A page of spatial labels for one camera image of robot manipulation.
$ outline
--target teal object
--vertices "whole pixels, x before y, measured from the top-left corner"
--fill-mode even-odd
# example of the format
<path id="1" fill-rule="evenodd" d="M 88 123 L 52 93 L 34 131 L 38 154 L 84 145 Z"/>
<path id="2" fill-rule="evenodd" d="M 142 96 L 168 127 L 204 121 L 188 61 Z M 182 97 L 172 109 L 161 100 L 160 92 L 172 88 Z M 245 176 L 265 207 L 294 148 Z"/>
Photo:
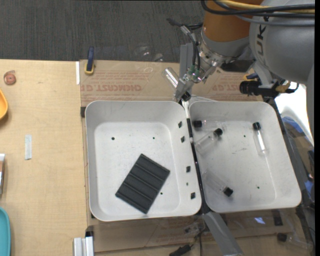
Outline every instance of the teal object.
<path id="1" fill-rule="evenodd" d="M 6 211 L 0 207 L 0 255 L 10 256 L 11 232 L 10 222 Z"/>

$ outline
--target wooden table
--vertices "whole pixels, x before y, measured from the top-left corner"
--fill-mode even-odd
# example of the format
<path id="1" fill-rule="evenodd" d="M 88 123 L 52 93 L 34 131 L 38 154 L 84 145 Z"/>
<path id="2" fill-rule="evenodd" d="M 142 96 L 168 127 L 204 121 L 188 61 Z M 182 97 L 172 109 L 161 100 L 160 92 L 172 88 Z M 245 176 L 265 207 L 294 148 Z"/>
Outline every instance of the wooden table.
<path id="1" fill-rule="evenodd" d="M 11 225 L 11 256 L 71 256 L 73 239 L 87 228 L 80 86 L 76 63 L 0 60 L 0 76 L 15 70 L 16 83 L 0 88 L 8 114 L 0 120 L 0 153 L 6 154 L 0 206 Z M 32 135 L 32 158 L 25 160 L 25 135 Z M 295 230 L 302 234 L 298 218 Z M 308 255 L 287 250 L 275 235 L 237 238 L 245 255 Z M 177 248 L 111 251 L 102 255 L 168 255 Z M 215 252 L 215 243 L 205 243 Z M 199 255 L 193 249 L 191 255 Z"/>

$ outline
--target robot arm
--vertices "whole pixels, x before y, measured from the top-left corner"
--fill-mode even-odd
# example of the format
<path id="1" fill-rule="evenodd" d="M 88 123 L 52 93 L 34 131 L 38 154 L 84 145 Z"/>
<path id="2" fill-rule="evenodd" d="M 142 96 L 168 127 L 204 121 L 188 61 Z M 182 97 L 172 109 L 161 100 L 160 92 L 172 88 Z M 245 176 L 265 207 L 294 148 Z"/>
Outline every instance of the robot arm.
<path id="1" fill-rule="evenodd" d="M 230 8 L 237 4 L 252 8 Z M 201 5 L 206 12 L 199 42 L 188 27 L 180 26 L 193 39 L 196 50 L 192 65 L 180 74 L 175 98 L 180 100 L 195 83 L 205 82 L 216 67 L 224 69 L 249 47 L 254 56 L 250 68 L 257 81 L 242 84 L 240 91 L 258 95 L 265 90 L 275 98 L 279 94 L 276 87 L 284 81 L 306 85 L 307 113 L 314 137 L 315 0 L 202 0 Z"/>

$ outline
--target white tray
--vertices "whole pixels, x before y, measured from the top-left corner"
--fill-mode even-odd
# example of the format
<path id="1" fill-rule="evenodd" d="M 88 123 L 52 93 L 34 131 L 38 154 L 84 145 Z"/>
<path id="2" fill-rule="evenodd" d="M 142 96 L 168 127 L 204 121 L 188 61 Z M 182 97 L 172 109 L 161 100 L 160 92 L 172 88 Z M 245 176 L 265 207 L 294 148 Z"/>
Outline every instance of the white tray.
<path id="1" fill-rule="evenodd" d="M 234 190 L 230 197 L 203 183 L 207 205 L 215 212 L 230 213 L 296 207 L 301 191 L 275 110 L 264 102 L 197 101 L 190 118 L 216 121 L 221 140 L 204 155 L 197 153 L 199 168 L 214 172 Z M 259 155 L 252 124 L 259 122 L 269 151 Z M 194 141 L 208 130 L 193 127 Z"/>
<path id="2" fill-rule="evenodd" d="M 179 104 L 94 101 L 86 107 L 85 122 L 89 204 L 97 219 L 109 222 L 191 216 L 199 211 L 202 200 L 186 114 Z M 115 196 L 140 154 L 170 170 L 147 214 Z"/>

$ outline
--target brown round object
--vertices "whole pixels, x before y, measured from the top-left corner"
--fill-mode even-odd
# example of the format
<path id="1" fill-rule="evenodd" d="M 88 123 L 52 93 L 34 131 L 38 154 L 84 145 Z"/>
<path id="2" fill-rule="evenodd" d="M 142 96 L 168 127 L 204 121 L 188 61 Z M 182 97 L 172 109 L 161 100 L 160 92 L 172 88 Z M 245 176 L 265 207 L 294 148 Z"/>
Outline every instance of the brown round object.
<path id="1" fill-rule="evenodd" d="M 13 85 L 16 82 L 16 76 L 12 73 L 6 74 L 4 77 L 4 82 L 7 85 Z"/>

